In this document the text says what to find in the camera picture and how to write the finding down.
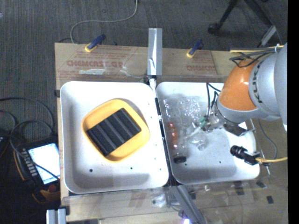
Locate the clear bottle with orange label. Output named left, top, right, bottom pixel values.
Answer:
left=163, top=98, right=187, bottom=164

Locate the white plastic tray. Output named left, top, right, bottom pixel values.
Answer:
left=60, top=81, right=170, bottom=195
left=155, top=81, right=261, bottom=185

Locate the small clear plastic bottle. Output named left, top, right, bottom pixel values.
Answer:
left=186, top=125, right=209, bottom=152

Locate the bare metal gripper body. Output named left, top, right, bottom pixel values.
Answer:
left=206, top=112, right=249, bottom=136

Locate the black ribbed block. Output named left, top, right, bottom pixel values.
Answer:
left=85, top=107, right=142, bottom=157

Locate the yellow plate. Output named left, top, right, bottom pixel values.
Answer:
left=81, top=98, right=151, bottom=162

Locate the crumpled clear plastic bottle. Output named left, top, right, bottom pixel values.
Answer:
left=178, top=96, right=203, bottom=124

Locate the brown cardboard board red print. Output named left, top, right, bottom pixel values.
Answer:
left=54, top=42, right=288, bottom=222

